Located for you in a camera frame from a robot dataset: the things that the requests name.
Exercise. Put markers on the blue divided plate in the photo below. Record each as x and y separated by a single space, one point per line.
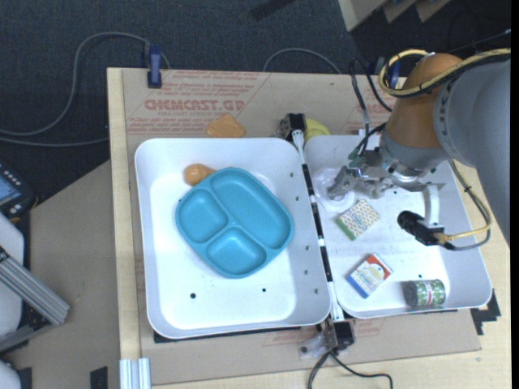
239 217

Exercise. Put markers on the orange toy bread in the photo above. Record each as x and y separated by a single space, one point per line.
225 127

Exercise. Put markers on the yellow banana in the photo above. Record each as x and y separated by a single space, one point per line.
316 129

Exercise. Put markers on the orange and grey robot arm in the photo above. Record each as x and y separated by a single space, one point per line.
466 112

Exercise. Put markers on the black cylinder on white bracket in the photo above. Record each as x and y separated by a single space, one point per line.
421 225

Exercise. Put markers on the red and blue carton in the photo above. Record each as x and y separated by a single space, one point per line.
369 276

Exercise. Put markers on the white plastic tray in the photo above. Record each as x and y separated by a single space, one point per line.
243 306
409 262

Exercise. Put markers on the green small can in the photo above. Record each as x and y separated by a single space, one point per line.
425 293

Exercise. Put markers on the orange toy food piece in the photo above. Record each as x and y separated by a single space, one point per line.
195 173

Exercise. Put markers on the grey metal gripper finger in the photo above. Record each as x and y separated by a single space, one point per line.
377 189
337 185

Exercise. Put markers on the green and white patterned carton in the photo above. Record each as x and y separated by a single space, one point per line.
357 219

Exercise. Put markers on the brown cardboard board red print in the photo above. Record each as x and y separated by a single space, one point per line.
227 95

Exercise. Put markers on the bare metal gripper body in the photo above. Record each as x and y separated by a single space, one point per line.
399 173

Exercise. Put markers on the thin black and white rod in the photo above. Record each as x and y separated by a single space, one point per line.
320 233

